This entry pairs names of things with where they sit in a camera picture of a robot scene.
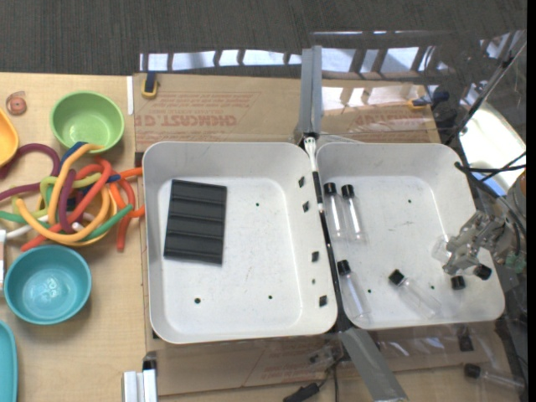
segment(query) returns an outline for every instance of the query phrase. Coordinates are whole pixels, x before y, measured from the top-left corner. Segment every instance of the green bowl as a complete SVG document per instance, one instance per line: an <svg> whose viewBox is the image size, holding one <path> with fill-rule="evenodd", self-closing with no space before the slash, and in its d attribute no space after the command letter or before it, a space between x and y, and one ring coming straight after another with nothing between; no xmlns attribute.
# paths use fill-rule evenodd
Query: green bowl
<svg viewBox="0 0 536 402"><path fill-rule="evenodd" d="M22 253L4 282L9 308L37 325L70 319L85 305L90 292L90 268L79 253L62 245L43 245Z"/></svg>
<svg viewBox="0 0 536 402"><path fill-rule="evenodd" d="M50 113L50 127L66 148L77 142L102 145L91 153L103 153L123 137L125 118L108 97L92 91L77 91L61 98Z"/></svg>

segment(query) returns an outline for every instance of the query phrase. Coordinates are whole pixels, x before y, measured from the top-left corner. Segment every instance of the white cable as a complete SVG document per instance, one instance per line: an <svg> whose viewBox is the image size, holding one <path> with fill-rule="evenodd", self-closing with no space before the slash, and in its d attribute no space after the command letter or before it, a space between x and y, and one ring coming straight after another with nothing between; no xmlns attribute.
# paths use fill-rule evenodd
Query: white cable
<svg viewBox="0 0 536 402"><path fill-rule="evenodd" d="M48 215L42 216L42 217L38 218L38 220L40 222L48 222L49 221L49 216ZM84 213L84 220L87 220L87 221L91 222L91 221L95 220L95 216L93 214ZM76 232L80 232L83 229L83 226L81 224L79 224L78 222L74 222L72 226L73 226L73 229ZM12 240L14 238L20 237L21 235L27 234L31 230L32 230L32 227L29 224L26 224L24 226L21 226L20 228L14 229L11 232L8 232L6 234L6 239L7 240Z"/></svg>

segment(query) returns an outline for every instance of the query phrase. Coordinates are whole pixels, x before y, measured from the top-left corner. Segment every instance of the yellow bowl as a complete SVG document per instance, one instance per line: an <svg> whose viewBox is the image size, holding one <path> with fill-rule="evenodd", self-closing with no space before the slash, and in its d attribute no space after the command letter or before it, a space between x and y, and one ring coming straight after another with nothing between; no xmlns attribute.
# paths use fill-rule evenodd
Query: yellow bowl
<svg viewBox="0 0 536 402"><path fill-rule="evenodd" d="M110 207L108 208L108 214L106 215L106 219L105 220L108 220L110 219L114 214L117 213L117 203L116 201L114 201L114 198L113 196L111 195L110 193L110 190L108 190L108 195L110 195ZM38 209L41 209L42 207L44 206L43 204L43 197L41 197L39 195L39 200L38 200ZM101 201L98 199L96 201L93 201L91 202L91 204L88 206L88 208L86 209L86 212L87 213L91 213L93 215L99 213L99 209L101 208ZM104 237L106 237L108 235L108 233L111 231L111 228L108 229L104 234L101 234L99 235L98 237L95 237L91 240L87 240L87 241L73 241L71 243L68 243L68 242L62 242L62 243L59 243L59 244L62 244L62 245L68 245L69 247L86 247L87 245L93 245L94 243L96 243L97 241L100 241L102 240Z"/></svg>
<svg viewBox="0 0 536 402"><path fill-rule="evenodd" d="M8 116L0 109L0 167L13 158L18 149L18 134Z"/></svg>

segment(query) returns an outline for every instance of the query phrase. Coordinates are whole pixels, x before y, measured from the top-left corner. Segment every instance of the purple rope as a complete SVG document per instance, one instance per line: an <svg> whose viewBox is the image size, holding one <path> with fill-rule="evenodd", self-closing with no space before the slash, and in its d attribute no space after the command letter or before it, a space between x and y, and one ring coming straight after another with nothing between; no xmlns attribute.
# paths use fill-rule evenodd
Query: purple rope
<svg viewBox="0 0 536 402"><path fill-rule="evenodd" d="M57 177L59 174L59 156L56 153L56 151L52 147L48 147L44 144L38 144L38 143L30 143L26 144L24 146L21 146L15 155L13 156L13 159L9 161L6 165L4 165L2 168L0 168L0 180L5 179L8 176L9 170L13 166L13 164L26 153L29 152L42 152L45 155L48 155L50 159L52 159L52 172L50 173L51 176ZM19 195L20 193L25 192L33 192L33 191L39 191L39 185L40 183L31 183L31 184L25 184L23 186L17 186L16 188L8 189L7 191L3 191L0 193L0 201L3 201L6 198L10 198L13 195Z"/></svg>
<svg viewBox="0 0 536 402"><path fill-rule="evenodd" d="M73 188L73 182L75 181L75 177L76 170L71 168L67 173L64 185L61 187L61 192L59 193L58 220L61 223L61 229L67 234L73 234L75 232L75 230L67 220L67 200L69 199L70 191Z"/></svg>
<svg viewBox="0 0 536 402"><path fill-rule="evenodd" d="M82 199L84 198L84 193L82 191L76 191L76 197L75 197L75 208L80 204ZM84 219L84 215L81 214L80 217L76 220L79 224L82 224L82 220Z"/></svg>

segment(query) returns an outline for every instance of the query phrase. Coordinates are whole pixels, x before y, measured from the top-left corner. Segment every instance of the black cable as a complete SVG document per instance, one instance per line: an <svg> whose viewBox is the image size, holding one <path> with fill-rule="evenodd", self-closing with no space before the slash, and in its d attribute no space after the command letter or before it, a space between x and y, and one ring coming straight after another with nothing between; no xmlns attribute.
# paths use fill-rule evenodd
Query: black cable
<svg viewBox="0 0 536 402"><path fill-rule="evenodd" d="M499 198L498 193L496 193L485 183L478 180L471 171L467 170L466 167L463 167L459 162L454 162L454 166L467 176L467 180L469 180L469 183L472 183L474 186L481 189L482 191L490 195L492 198Z"/></svg>
<svg viewBox="0 0 536 402"><path fill-rule="evenodd" d="M508 164L502 166L501 170L503 168L509 168L513 163L519 161L522 157L524 157L525 155L527 154L527 151L523 152L521 155L519 155L518 157L516 157L515 159L513 159L512 161L510 161ZM500 172L497 172L497 173L492 173L492 174L488 174L485 178L482 179L483 182L486 182L486 180L488 180L489 178L492 178L493 176L495 176L496 174L498 174Z"/></svg>
<svg viewBox="0 0 536 402"><path fill-rule="evenodd" d="M335 385L336 385L336 392L338 394L338 384L337 384L337 365L341 362L342 358L337 360L335 363L333 363L329 368L325 371L325 377L324 379L319 383L310 383L304 387L300 387L296 392L293 394L289 394L283 399L283 402L302 402L306 399L311 398L315 394L317 394L322 386L327 382L329 379L329 374L333 372L333 378L335 379Z"/></svg>
<svg viewBox="0 0 536 402"><path fill-rule="evenodd" d="M337 366L338 366L338 362L333 365L333 385L335 387L335 402L338 402Z"/></svg>
<svg viewBox="0 0 536 402"><path fill-rule="evenodd" d="M521 234L523 234L523 237L525 239L527 239L527 230L523 226L523 223L521 222L521 219L516 214L516 210L514 210L512 208L512 206L508 203L508 201L506 199L504 199L503 197L497 197L497 199L499 201L501 201L510 210L510 214L508 216L516 221L516 224L518 224L518 228L521 231Z"/></svg>
<svg viewBox="0 0 536 402"><path fill-rule="evenodd" d="M514 167L503 167L503 168L474 168L474 167L464 167L465 170L470 171L472 173L491 173L491 175L487 176L487 178L490 178L494 176L495 174L502 173L503 171L515 171L515 170L521 170L523 168L526 168L527 165L516 165Z"/></svg>
<svg viewBox="0 0 536 402"><path fill-rule="evenodd" d="M525 367L528 369L528 362L527 362L524 358L522 358L521 356L519 356L519 354L518 354L518 359L521 360L521 363L522 363L523 365L525 365Z"/></svg>
<svg viewBox="0 0 536 402"><path fill-rule="evenodd" d="M513 232L516 235L516 256L521 252L521 235L519 234L519 228L517 224L513 224Z"/></svg>

